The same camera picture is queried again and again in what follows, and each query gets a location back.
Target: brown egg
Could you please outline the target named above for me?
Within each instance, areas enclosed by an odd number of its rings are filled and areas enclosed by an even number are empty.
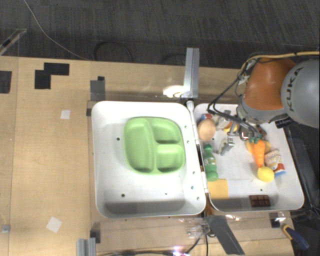
[[[198,124],[199,139],[203,141],[210,141],[216,132],[216,124],[211,119],[204,119]]]

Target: white wire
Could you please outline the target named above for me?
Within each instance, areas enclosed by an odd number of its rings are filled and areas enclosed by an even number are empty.
[[[68,53],[71,53],[72,55],[74,55],[74,56],[76,56],[76,57],[78,57],[78,58],[80,58],[80,59],[82,59],[82,60],[90,61],[90,59],[84,58],[84,57],[81,57],[81,56],[78,55],[78,54],[75,54],[74,52],[68,50],[68,49],[65,48],[63,45],[61,45],[60,43],[58,43],[57,41],[53,40],[53,39],[44,31],[44,29],[43,29],[42,26],[40,25],[37,17],[35,16],[34,12],[31,10],[31,8],[30,8],[29,4],[27,3],[27,1],[26,1],[26,0],[23,0],[23,1],[24,1],[24,3],[25,3],[26,7],[27,7],[27,8],[29,9],[29,11],[31,12],[31,14],[32,14],[32,16],[33,16],[36,24],[38,25],[38,27],[40,28],[40,30],[43,32],[43,34],[44,34],[49,40],[51,40],[52,42],[54,42],[56,45],[60,46],[62,49],[64,49],[64,50],[67,51]]]

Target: white square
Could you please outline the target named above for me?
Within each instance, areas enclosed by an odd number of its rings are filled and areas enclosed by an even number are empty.
[[[60,119],[70,119],[71,110],[62,110]]]
[[[48,224],[46,225],[46,228],[54,233],[58,233],[60,227],[61,227],[62,221],[58,220],[55,217],[51,217]]]

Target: toy lemon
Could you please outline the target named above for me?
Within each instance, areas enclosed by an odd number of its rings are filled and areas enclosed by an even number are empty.
[[[259,180],[263,181],[263,182],[272,182],[275,178],[275,173],[274,171],[266,166],[262,166],[260,168],[258,168],[258,178]]]

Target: wooden surface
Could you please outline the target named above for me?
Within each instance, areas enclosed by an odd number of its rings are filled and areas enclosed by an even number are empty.
[[[3,65],[10,61],[18,62],[18,66]],[[43,70],[44,62],[69,63],[70,74],[52,76],[51,90],[36,90],[35,70]],[[125,98],[127,93],[132,97],[161,97],[163,87],[183,83],[184,67],[0,57],[0,70],[13,71],[18,83],[17,93],[11,87],[10,94],[0,94],[0,164],[3,156],[13,159],[11,166],[9,161],[0,169],[0,206],[1,211],[9,214],[11,225],[9,237],[0,234],[1,256],[75,255],[77,239],[88,239],[95,221],[105,234],[105,243],[97,244],[99,252],[193,244],[194,240],[186,235],[188,225],[181,224],[179,218],[169,219],[165,224],[163,219],[156,218],[101,219],[93,213],[90,200],[91,151],[86,117],[90,80],[104,76],[107,97],[116,94]],[[200,68],[200,94],[218,94],[237,72]],[[230,92],[225,100],[234,100],[232,95]],[[4,104],[4,98],[13,107]],[[62,110],[70,110],[70,119],[60,118]],[[15,129],[3,133],[13,122]],[[8,143],[11,136],[14,145]],[[51,217],[62,222],[57,233],[46,228]],[[280,229],[271,228],[267,213],[242,213],[238,218],[231,218],[229,225],[248,255],[272,255],[270,252],[293,255],[290,241]],[[292,226],[289,218],[285,221]],[[216,238],[209,243],[209,255],[225,255]],[[205,255],[203,240],[192,255]]]

